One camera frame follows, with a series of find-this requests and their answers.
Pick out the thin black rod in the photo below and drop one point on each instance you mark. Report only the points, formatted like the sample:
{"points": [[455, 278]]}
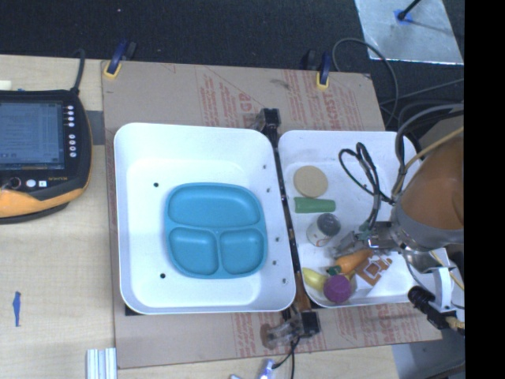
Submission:
{"points": [[285, 196]]}

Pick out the green cylinder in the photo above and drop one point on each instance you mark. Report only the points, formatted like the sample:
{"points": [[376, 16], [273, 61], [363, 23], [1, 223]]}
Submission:
{"points": [[313, 205]]}

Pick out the orange carrot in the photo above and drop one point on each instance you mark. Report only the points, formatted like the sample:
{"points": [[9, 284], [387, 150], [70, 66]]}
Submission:
{"points": [[353, 262]]}

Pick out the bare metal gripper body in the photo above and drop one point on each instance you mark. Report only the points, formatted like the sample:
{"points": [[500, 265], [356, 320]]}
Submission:
{"points": [[382, 236]]}

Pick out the blue divided plate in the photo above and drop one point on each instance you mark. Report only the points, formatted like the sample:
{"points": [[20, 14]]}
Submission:
{"points": [[215, 231]]}

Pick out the brown cardboard board red print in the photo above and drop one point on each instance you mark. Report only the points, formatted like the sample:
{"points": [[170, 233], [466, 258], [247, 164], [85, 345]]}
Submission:
{"points": [[165, 93]]}

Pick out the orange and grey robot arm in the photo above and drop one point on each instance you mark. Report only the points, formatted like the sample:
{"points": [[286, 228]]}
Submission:
{"points": [[434, 196]]}

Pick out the black cylinder on white bracket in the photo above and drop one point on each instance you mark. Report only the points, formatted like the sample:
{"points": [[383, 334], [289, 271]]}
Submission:
{"points": [[432, 298]]}

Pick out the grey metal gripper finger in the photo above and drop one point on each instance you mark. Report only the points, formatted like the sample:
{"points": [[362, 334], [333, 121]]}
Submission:
{"points": [[346, 244]]}

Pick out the tan round biscuit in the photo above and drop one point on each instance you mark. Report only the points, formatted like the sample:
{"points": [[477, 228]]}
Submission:
{"points": [[310, 181]]}

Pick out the yellow banana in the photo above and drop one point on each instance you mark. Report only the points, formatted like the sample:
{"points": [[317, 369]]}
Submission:
{"points": [[313, 279]]}

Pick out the white can with grey top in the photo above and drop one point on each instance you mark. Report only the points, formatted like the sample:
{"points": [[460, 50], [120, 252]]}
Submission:
{"points": [[324, 229]]}

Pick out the white plastic tray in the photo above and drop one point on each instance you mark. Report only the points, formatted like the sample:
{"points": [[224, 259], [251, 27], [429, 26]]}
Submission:
{"points": [[197, 152], [347, 148]]}

